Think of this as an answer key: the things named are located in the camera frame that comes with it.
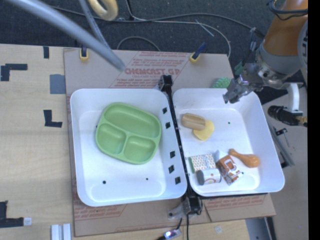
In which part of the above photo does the black block with thin wires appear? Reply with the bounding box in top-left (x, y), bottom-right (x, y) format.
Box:
top-left (167, 195), bottom-right (204, 221)
top-left (158, 74), bottom-right (174, 93)

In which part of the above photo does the green bumpy toy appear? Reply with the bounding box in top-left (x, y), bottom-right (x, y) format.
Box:
top-left (212, 76), bottom-right (232, 90)

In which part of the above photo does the orange patterned white carton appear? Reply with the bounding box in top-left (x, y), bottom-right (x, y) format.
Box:
top-left (187, 153), bottom-right (217, 174)

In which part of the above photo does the white plastic tray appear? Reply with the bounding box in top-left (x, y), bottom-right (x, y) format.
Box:
top-left (69, 87), bottom-right (189, 208)
top-left (172, 87), bottom-right (286, 198)

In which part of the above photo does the brown cardboard board, red print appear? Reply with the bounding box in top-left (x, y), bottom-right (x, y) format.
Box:
top-left (63, 48), bottom-right (277, 238)

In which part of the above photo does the yellow round toy slice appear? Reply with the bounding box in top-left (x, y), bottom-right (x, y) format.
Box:
top-left (192, 119), bottom-right (216, 142)

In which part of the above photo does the thin black rod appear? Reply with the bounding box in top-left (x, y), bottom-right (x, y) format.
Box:
top-left (166, 88), bottom-right (196, 200)

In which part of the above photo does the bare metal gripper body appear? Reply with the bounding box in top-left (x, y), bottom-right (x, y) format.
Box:
top-left (231, 62), bottom-right (289, 92)

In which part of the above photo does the tan toy bread roll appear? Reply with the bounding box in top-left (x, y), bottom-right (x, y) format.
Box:
top-left (181, 112), bottom-right (207, 131)

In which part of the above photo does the small white and orange can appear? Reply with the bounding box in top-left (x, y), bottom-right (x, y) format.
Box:
top-left (195, 167), bottom-right (222, 186)

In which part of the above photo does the black cylinder on white bracket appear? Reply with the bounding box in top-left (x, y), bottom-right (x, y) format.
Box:
top-left (267, 82), bottom-right (305, 127)

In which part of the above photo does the green divided plate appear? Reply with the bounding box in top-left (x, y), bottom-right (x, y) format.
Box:
top-left (94, 101), bottom-right (163, 166)

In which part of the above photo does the orange and white carton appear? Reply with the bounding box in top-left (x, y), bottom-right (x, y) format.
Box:
top-left (215, 154), bottom-right (244, 186)

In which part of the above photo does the orange toy chicken drumstick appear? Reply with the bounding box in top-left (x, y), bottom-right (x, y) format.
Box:
top-left (228, 148), bottom-right (261, 169)

